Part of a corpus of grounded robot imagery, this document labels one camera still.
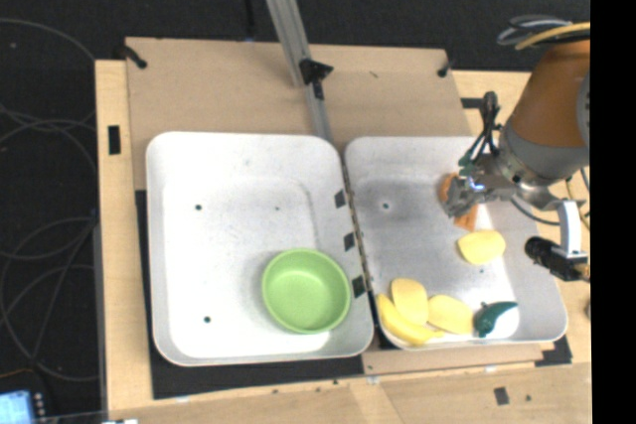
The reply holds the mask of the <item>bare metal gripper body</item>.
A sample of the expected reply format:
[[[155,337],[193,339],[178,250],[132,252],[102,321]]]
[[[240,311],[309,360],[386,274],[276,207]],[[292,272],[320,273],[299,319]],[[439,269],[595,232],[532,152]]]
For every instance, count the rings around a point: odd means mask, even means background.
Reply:
[[[530,166],[514,155],[482,154],[460,159],[459,171],[445,176],[445,213],[467,215],[474,206],[509,201],[530,175]]]

